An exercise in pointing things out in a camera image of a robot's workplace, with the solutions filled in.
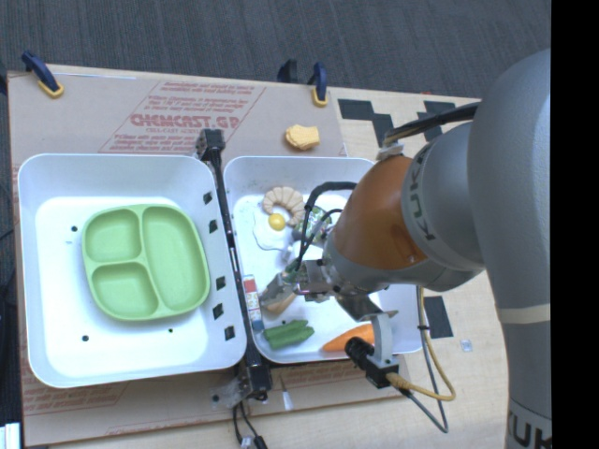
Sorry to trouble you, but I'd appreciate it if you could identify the yellow ridged toy food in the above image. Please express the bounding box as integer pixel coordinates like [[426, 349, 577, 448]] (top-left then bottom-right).
[[285, 123, 322, 152]]

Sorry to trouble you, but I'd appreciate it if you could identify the green and white patterned packet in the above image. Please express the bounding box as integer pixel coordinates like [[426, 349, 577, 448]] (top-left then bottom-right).
[[303, 205, 336, 243]]

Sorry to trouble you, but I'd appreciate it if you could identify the green divided plate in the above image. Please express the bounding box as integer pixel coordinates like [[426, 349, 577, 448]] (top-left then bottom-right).
[[81, 203, 212, 323]]

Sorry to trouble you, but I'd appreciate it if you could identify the thin black and white rod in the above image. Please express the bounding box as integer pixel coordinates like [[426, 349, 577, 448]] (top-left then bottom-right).
[[209, 150, 259, 369]]

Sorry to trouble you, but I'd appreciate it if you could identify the tan toy bread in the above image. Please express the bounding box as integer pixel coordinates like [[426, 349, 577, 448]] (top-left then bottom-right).
[[261, 292, 300, 316]]

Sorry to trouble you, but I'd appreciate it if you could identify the white red and blue carton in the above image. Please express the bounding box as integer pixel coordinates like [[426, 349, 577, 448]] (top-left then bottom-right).
[[242, 274, 265, 332]]

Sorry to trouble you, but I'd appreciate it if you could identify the orange carrot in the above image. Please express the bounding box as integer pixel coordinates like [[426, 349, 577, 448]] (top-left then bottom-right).
[[321, 323, 376, 354]]

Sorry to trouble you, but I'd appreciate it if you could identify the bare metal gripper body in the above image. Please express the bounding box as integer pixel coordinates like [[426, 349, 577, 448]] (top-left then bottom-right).
[[297, 259, 344, 304]]

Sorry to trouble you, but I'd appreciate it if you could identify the brown cardboard board, red print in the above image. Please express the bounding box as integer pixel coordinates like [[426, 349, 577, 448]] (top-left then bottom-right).
[[7, 63, 414, 448]]

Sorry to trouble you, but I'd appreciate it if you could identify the white and yellow fried egg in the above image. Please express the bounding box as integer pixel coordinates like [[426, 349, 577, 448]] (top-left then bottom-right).
[[252, 203, 295, 253]]

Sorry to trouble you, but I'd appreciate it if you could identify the black cylinder on white bracket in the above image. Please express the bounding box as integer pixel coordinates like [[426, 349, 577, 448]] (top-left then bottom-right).
[[344, 310, 402, 389]]

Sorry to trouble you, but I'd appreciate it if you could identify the white plastic tray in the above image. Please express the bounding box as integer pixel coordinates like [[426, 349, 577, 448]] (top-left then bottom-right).
[[17, 152, 248, 389], [223, 155, 425, 365]]

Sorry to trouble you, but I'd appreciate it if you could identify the tan toy croissant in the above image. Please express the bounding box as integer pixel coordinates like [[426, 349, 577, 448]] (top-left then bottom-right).
[[261, 185, 307, 228]]

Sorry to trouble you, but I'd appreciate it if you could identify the green toy pea pod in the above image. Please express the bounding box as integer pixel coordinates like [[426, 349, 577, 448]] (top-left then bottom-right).
[[267, 326, 316, 351], [262, 319, 311, 340]]

